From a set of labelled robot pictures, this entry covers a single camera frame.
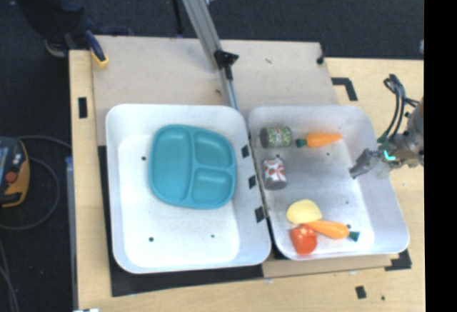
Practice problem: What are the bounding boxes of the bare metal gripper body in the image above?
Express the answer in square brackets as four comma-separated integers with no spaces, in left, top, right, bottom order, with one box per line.
[377,131,425,169]

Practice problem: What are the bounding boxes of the white plastic tray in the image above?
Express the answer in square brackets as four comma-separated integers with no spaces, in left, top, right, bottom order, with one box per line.
[246,104,411,262]
[105,103,272,274]

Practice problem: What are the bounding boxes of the orange carrot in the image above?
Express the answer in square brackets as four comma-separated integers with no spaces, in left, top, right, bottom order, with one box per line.
[306,219,361,243]
[295,132,343,149]

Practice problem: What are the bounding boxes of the yellow rounded toy food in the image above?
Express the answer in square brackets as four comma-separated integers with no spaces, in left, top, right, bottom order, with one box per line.
[286,198,323,225]

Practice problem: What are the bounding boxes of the red and white can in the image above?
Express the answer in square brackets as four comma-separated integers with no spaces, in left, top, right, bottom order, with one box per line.
[262,156,288,191]

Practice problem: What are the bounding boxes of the green and white can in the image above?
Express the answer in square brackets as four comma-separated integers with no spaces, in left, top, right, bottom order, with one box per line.
[259,126,293,149]

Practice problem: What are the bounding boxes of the blue divided plate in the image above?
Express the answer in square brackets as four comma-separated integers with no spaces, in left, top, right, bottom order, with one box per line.
[148,124,237,211]

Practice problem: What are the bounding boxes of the pale wood board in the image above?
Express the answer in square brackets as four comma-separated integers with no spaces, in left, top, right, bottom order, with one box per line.
[91,34,399,278]

